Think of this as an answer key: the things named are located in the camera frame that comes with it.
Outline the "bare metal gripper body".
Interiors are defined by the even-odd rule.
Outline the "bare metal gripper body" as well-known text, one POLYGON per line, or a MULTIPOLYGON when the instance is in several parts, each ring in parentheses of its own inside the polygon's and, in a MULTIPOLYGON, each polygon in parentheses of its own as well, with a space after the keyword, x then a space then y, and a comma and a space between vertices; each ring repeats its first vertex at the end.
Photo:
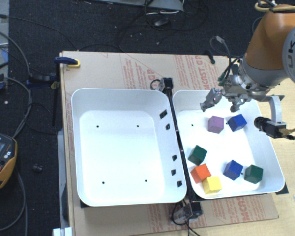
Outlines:
POLYGON ((271 87, 260 85, 246 75, 230 75, 223 85, 222 95, 232 102, 262 101, 270 90, 271 87))

